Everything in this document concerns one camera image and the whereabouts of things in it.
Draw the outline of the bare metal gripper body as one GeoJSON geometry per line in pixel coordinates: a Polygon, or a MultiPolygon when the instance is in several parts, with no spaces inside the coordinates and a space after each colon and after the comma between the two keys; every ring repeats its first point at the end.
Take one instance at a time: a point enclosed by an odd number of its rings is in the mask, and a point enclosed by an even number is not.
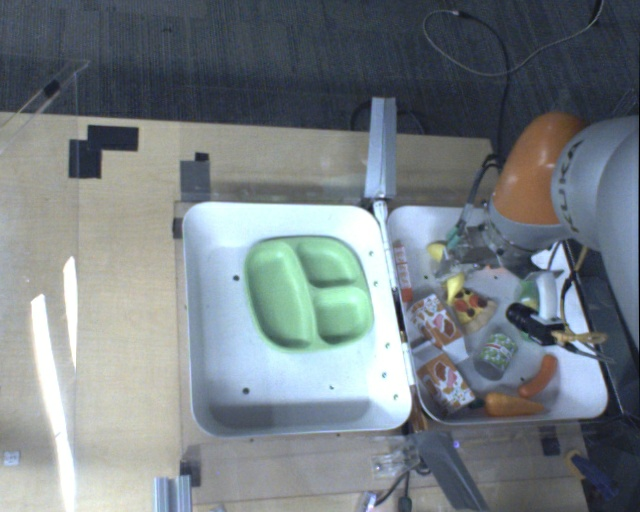
{"type": "Polygon", "coordinates": [[[451,258],[474,269],[504,268],[518,278],[533,272],[533,252],[507,240],[488,212],[463,212],[451,230],[451,258]]]}

